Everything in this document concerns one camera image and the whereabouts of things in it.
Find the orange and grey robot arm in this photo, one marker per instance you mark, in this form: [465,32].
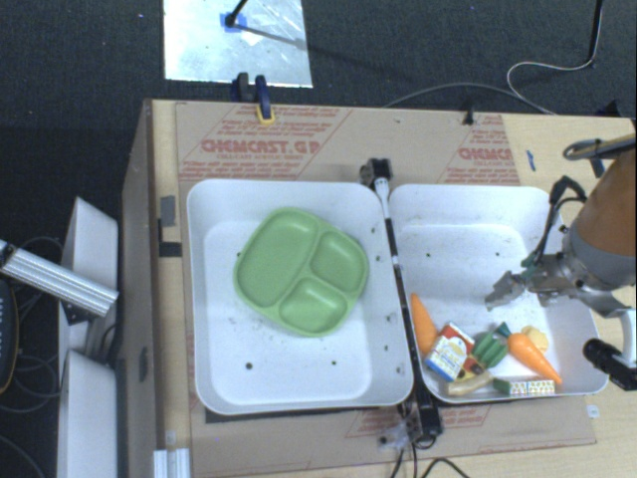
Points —
[609,207]

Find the white and red carton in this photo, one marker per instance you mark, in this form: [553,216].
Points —
[450,354]

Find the orange carrot with green top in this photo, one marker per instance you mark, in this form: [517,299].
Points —
[530,354]

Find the black cylinder on white bracket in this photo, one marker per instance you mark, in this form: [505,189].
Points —
[609,359]

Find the green ribbed toy vegetable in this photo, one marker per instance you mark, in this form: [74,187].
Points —
[488,350]

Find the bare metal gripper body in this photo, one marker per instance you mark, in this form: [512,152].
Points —
[572,282]

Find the pale yellow toy biscuit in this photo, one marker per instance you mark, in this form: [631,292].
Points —
[538,337]

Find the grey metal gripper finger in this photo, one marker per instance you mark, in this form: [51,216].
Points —
[500,298]
[508,279]

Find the green divided plate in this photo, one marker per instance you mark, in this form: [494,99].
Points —
[278,262]

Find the thin black and white rod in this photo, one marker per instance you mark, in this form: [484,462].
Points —
[396,254]

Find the toy pizza slice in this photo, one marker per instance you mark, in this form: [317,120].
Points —
[468,385]

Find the green and yellow packet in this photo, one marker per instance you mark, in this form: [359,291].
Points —
[525,387]

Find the plain orange toy carrot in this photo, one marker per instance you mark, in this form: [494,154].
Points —
[424,321]

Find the brown cardboard board red print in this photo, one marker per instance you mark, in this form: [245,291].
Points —
[308,142]

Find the white plastic tray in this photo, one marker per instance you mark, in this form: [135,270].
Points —
[278,366]
[463,247]

